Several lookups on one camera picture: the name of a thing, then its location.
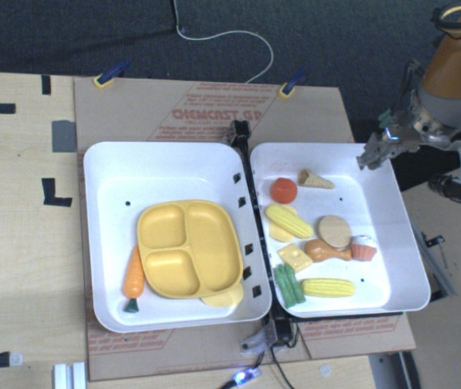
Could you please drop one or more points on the black cylinder on white bracket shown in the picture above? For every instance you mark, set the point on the black cylinder on white bracket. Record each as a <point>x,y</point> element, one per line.
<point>451,189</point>

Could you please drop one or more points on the orange and white cupcake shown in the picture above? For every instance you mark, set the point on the orange and white cupcake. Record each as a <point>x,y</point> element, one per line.
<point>364,249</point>

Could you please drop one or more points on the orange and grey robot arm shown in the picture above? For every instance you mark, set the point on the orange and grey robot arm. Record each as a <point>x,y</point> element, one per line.
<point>449,63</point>

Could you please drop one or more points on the red tomato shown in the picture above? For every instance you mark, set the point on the red tomato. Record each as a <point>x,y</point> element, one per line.
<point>283,190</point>

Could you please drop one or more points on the thin black rod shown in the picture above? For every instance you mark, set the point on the thin black rod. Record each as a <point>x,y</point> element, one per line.
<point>256,201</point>

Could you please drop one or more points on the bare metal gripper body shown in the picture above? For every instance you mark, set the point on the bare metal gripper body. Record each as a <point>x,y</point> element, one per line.
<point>416,130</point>

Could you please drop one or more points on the brown cardboard board red print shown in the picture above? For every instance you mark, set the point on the brown cardboard board red print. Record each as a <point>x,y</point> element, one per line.
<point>133,108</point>

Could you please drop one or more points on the yellow corn cob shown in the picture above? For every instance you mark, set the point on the yellow corn cob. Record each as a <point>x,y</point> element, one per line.
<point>291,222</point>
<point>327,288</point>

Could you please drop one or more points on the yellow divided plate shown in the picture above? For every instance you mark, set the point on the yellow divided plate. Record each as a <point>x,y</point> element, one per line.
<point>210,245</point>

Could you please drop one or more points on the orange chicken drumstick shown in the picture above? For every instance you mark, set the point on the orange chicken drumstick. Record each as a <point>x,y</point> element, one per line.
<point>321,251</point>

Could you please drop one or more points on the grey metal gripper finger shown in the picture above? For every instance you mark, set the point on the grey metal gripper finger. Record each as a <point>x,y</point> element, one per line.
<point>370,146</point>
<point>382,155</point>

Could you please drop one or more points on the green asparagus bundle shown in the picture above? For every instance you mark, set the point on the green asparagus bundle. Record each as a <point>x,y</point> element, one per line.
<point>288,286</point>

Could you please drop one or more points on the tan ice cream cone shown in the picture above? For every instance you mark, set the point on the tan ice cream cone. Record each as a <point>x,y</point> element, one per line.
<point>313,180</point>

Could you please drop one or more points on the yellow round slice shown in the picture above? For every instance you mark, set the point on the yellow round slice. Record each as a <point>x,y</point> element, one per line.
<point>224,299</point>

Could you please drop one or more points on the yellow cheese wedge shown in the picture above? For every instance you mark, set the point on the yellow cheese wedge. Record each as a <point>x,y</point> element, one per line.
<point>295,258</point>

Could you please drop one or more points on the white plastic tray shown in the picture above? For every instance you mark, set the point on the white plastic tray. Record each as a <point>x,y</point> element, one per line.
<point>108,225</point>
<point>392,225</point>

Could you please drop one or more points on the orange carrot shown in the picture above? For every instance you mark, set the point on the orange carrot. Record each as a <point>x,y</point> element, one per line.
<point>134,274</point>

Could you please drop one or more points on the tan round biscuit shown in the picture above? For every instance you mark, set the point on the tan round biscuit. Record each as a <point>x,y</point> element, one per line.
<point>334,232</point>

